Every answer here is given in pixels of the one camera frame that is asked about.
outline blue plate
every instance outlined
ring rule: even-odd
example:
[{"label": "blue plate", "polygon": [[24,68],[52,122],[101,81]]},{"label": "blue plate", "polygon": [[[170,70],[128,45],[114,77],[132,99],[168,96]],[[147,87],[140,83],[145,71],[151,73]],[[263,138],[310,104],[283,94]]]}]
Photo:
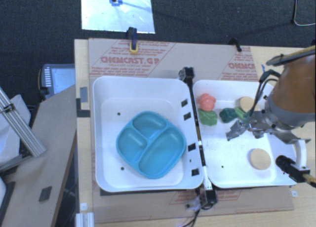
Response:
[{"label": "blue plate", "polygon": [[157,113],[135,116],[120,132],[116,142],[120,156],[150,179],[167,174],[186,148],[181,131]]}]

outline blue tape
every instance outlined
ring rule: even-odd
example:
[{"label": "blue tape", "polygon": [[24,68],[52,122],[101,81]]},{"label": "blue tape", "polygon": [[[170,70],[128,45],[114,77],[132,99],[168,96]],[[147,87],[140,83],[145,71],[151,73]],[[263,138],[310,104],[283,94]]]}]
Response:
[{"label": "blue tape", "polygon": [[112,1],[112,0],[109,0],[110,1],[110,4],[114,7],[119,7],[120,5],[123,4],[123,0],[117,0],[116,2]]}]

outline metal sheet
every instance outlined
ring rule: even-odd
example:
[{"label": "metal sheet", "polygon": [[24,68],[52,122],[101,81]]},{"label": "metal sheet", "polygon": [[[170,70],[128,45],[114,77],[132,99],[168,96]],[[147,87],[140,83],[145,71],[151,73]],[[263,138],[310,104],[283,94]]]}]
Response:
[{"label": "metal sheet", "polygon": [[81,0],[82,29],[155,33],[151,0]]}]

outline tan disc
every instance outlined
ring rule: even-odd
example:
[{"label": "tan disc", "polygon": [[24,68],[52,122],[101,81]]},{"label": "tan disc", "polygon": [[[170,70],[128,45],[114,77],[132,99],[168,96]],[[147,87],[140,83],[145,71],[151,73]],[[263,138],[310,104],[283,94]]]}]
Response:
[{"label": "tan disc", "polygon": [[265,150],[256,148],[250,153],[250,164],[258,170],[265,170],[271,165],[271,158]]},{"label": "tan disc", "polygon": [[[241,109],[245,112],[248,112],[253,105],[254,99],[252,99],[251,97],[248,96],[244,96],[241,97],[241,99],[239,100],[239,106],[241,107]],[[255,111],[259,110],[259,106],[258,104],[255,106]]]}]

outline wooden table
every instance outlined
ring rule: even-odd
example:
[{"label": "wooden table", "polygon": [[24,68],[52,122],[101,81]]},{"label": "wooden table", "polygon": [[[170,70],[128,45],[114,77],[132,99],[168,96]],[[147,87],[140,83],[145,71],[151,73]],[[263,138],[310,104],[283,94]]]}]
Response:
[{"label": "wooden table", "polygon": [[[261,65],[272,57],[281,53],[288,54],[297,51],[298,48],[280,47],[251,47],[252,57],[258,75],[262,74]],[[80,88],[89,86],[89,59],[88,59],[88,40],[75,40],[75,66],[77,81],[77,96],[80,98]],[[282,67],[274,68],[281,72]],[[81,109],[89,110],[90,103],[81,103]],[[88,209],[81,213],[92,211],[92,182],[91,182],[91,134],[90,119],[79,117],[77,120],[78,130],[78,159],[79,159],[79,202],[87,203]],[[295,134],[302,138],[311,138],[307,144],[308,163],[311,174],[315,176],[315,123],[309,123],[304,128],[295,130]],[[316,189],[307,184],[298,184],[291,190],[297,191],[298,197],[293,198],[294,211],[237,214],[211,217],[198,217],[197,227],[203,226],[226,226],[226,227],[297,227],[313,226],[316,222]],[[134,221],[121,223],[95,224],[96,227],[141,227],[141,226],[182,226],[190,219],[163,219],[150,221]]]},{"label": "wooden table", "polygon": [[[76,145],[74,86],[40,104],[32,131],[46,151],[4,177],[15,186],[2,227],[55,227]],[[46,188],[51,188],[50,196],[40,201]]]}]

